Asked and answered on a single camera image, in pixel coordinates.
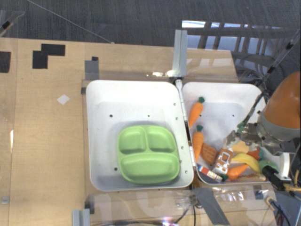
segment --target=black tape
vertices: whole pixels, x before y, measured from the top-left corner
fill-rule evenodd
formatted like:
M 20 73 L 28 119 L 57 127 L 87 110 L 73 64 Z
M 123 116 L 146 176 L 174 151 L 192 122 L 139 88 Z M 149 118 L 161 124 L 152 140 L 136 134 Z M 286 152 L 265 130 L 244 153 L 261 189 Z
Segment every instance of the black tape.
M 270 67 L 267 73 L 272 73 L 275 70 L 275 67 Z
M 7 29 L 10 26 L 10 22 L 6 21 L 4 24 L 2 24 L 2 28 Z
M 42 52 L 51 56 L 65 56 L 65 45 L 44 44 L 42 43 Z
M 99 79 L 99 66 L 98 61 L 85 61 L 85 79 L 94 81 Z
M 47 69 L 48 56 L 42 51 L 33 51 L 32 54 L 32 68 L 33 69 Z
M 291 49 L 292 47 L 293 47 L 293 44 L 291 44 L 291 42 L 289 42 L 289 43 L 287 44 L 287 46 L 286 46 L 285 49 L 289 50 L 289 49 Z
M 0 73 L 8 73 L 10 69 L 11 52 L 0 52 Z
M 87 88 L 82 87 L 80 93 L 81 93 L 82 95 L 85 95 L 85 94 L 86 94 L 86 89 L 87 89 Z

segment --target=green plate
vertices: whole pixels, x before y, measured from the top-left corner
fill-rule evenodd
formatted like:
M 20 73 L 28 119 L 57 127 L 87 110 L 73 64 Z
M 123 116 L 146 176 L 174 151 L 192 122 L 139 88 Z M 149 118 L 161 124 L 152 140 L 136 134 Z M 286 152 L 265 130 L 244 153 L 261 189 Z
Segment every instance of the green plate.
M 173 134 L 161 126 L 131 126 L 118 137 L 118 162 L 122 176 L 132 183 L 168 182 L 180 171 Z

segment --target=wooden table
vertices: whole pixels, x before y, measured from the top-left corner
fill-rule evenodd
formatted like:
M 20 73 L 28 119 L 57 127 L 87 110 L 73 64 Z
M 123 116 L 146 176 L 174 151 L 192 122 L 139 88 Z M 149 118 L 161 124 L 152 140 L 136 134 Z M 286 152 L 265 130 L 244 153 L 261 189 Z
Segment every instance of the wooden table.
M 0 204 L 0 225 L 69 226 L 72 210 L 82 210 L 86 198 L 81 95 L 85 60 L 99 58 L 101 78 L 155 80 L 153 72 L 171 70 L 173 48 L 6 38 L 0 42 L 0 51 L 12 53 L 10 72 L 0 73 L 0 112 L 6 115 L 6 120 L 0 120 L 0 197 L 10 196 L 9 204 Z M 48 69 L 33 69 L 32 52 L 41 50 L 42 43 L 64 44 L 65 56 L 49 56 Z M 187 58 L 192 79 L 197 74 L 204 81 L 237 82 L 227 51 L 189 50 Z M 57 101 L 63 95 L 70 98 L 64 105 Z M 13 154 L 8 146 L 12 129 Z M 269 194 L 275 198 L 272 188 Z M 162 195 L 155 193 L 150 207 L 164 206 Z M 114 219 L 123 219 L 117 201 L 101 202 L 110 206 Z M 174 204 L 174 197 L 166 197 L 166 202 Z M 129 209 L 131 203 L 137 202 L 129 200 Z M 220 205 L 233 225 L 248 221 L 275 225 L 273 212 L 263 200 L 221 200 Z M 192 223 L 190 210 L 181 225 Z M 197 225 L 211 225 L 203 209 L 197 210 Z

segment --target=clear plastic panel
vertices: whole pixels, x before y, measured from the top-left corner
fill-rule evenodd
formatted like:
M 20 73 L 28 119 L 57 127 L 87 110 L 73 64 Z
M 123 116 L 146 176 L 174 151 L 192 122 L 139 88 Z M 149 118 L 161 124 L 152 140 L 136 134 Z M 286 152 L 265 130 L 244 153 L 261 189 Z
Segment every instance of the clear plastic panel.
M 300 29 L 209 21 L 183 21 L 188 31 L 187 76 L 236 77 L 263 84 L 300 39 Z
M 262 222 L 276 225 L 269 200 L 271 186 L 213 187 L 212 194 L 230 225 Z M 213 225 L 191 190 L 132 191 L 90 194 L 91 225 Z
M 8 225 L 17 77 L 17 21 L 22 12 L 0 10 L 0 225 Z
M 85 44 L 87 80 L 166 81 L 174 48 L 122 44 Z

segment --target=toy carrot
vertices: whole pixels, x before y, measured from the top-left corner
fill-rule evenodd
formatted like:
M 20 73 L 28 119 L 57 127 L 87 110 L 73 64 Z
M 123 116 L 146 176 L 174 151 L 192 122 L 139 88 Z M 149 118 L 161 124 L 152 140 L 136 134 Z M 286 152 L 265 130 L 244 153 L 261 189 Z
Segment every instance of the toy carrot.
M 240 174 L 242 174 L 246 169 L 248 165 L 240 165 L 237 167 L 230 168 L 227 172 L 227 176 L 229 177 L 230 180 L 236 180 Z
M 194 151 L 194 156 L 196 158 L 196 161 L 198 161 L 199 155 L 201 154 L 203 142 L 204 142 L 204 134 L 201 132 L 203 129 L 202 126 L 197 126 L 197 132 L 194 133 L 192 138 L 192 146 Z
M 247 153 L 248 155 L 254 157 L 256 160 L 261 160 L 263 158 L 262 149 L 258 146 L 255 151 L 251 151 Z
M 190 111 L 190 115 L 189 115 L 189 128 L 192 127 L 192 125 L 196 122 L 196 120 L 198 119 L 199 115 L 202 113 L 203 111 L 203 103 L 205 102 L 205 99 L 203 97 L 200 97 L 198 99 L 198 102 L 195 103 Z

